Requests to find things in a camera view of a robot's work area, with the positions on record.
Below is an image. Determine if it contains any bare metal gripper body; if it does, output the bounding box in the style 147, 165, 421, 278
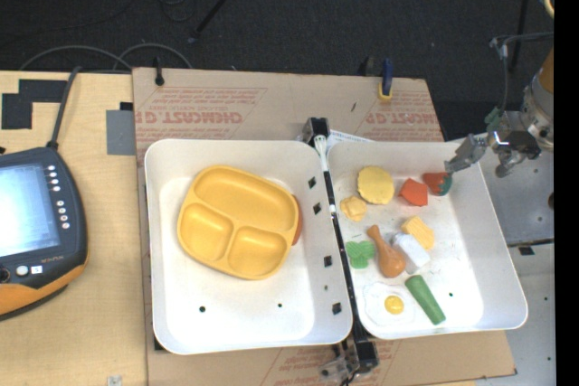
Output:
488, 120, 555, 163

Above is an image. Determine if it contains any red strawberry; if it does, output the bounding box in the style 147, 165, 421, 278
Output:
422, 170, 454, 197

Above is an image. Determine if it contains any orange wedge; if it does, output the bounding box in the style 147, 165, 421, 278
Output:
397, 177, 430, 208

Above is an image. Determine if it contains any yellow cheese wedge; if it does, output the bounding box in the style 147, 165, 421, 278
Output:
400, 215, 436, 251

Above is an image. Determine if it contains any yellow round biscuit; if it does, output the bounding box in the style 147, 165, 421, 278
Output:
356, 165, 396, 206

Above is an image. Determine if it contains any white bottle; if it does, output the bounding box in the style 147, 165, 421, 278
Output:
391, 232, 432, 276

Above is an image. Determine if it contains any white plastic tray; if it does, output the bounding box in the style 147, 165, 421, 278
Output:
326, 139, 529, 341
143, 137, 355, 356

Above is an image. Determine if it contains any small yellow lumpy piece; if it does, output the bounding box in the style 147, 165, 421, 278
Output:
339, 195, 368, 223

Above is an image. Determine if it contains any brown chicken drumstick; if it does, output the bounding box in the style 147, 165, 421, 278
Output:
365, 224, 407, 279

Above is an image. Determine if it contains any green broccoli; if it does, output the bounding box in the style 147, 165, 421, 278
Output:
345, 240, 377, 270

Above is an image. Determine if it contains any thin black and white rod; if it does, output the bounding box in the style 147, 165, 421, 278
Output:
314, 133, 370, 344

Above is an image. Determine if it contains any green cucumber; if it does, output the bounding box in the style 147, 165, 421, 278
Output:
403, 274, 447, 326

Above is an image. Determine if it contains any white fried egg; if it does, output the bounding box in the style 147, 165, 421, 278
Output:
361, 281, 416, 328

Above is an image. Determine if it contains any orange flat round piece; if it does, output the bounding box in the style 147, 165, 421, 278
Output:
290, 193, 305, 247

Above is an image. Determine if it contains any brown cardboard board red print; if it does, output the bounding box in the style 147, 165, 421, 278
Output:
130, 66, 518, 386

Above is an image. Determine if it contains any yellow divided plate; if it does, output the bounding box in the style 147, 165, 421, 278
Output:
176, 164, 301, 281

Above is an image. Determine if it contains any black block with thin wires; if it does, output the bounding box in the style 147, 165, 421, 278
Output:
352, 337, 380, 372
301, 117, 330, 146

